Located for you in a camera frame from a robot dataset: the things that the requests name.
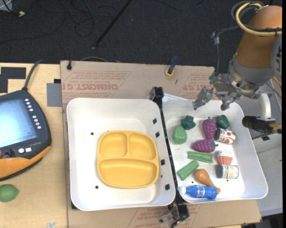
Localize small can with white label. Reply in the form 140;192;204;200
215;164;240;180

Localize yellow divided plate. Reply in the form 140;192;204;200
96;130;161;190

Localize dark green bell pepper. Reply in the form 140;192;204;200
216;114;231;130
180;115;197;131

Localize small can with tomato label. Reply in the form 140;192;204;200
213;127;237;145

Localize light green lettuce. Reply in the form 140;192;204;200
172;124;188;145

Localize green lime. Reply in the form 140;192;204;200
0;184;20;203

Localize brown chicken drumstick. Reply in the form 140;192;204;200
194;168;221;195

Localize thin black rod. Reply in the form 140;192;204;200
156;96;184;219

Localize green cucumber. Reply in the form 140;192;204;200
176;160;200;181

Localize purple grapes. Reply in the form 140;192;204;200
191;138;219;153
202;116;218;140

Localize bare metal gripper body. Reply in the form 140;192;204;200
213;73;261;102

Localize black cylinder on white bracket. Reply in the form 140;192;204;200
241;92;277;134

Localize blue bottle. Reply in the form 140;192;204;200
178;184;218;200

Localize white and orange cupcake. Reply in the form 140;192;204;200
216;149;234;165

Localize brown cardboard board, red print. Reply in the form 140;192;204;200
59;60;263;228

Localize green celery stick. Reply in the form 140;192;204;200
187;150;214;164

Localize white plastic tray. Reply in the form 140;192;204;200
162;98;269;204
66;97;177;212

